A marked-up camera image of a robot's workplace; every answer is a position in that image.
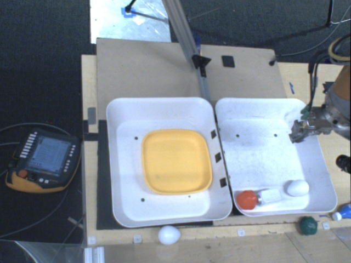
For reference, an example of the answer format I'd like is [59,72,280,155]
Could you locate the small white bottle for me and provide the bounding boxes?
[256,188,284,206]

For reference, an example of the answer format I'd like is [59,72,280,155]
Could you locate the brown cardboard board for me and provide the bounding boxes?
[95,37,302,227]

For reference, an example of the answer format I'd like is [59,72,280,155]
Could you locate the green round toy vegetable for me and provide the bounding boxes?
[298,215,319,236]

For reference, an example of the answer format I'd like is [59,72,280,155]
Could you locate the yellow plate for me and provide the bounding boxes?
[141,128,214,196]

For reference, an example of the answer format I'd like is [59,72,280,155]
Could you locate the blue and white bottle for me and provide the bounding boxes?
[331,203,351,221]

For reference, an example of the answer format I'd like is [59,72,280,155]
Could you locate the black cylinder on white bracket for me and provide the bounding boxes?
[335,154,351,173]

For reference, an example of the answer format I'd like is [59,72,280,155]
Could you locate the red round toy fruit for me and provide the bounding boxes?
[236,190,259,211]

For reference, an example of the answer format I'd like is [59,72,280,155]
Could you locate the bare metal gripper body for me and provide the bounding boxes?
[302,107,351,136]

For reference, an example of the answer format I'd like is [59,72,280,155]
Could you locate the white plastic tray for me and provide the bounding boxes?
[105,96,234,228]
[214,97,338,218]

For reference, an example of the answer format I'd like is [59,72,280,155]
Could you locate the white egg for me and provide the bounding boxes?
[286,179,310,198]
[157,225,182,246]

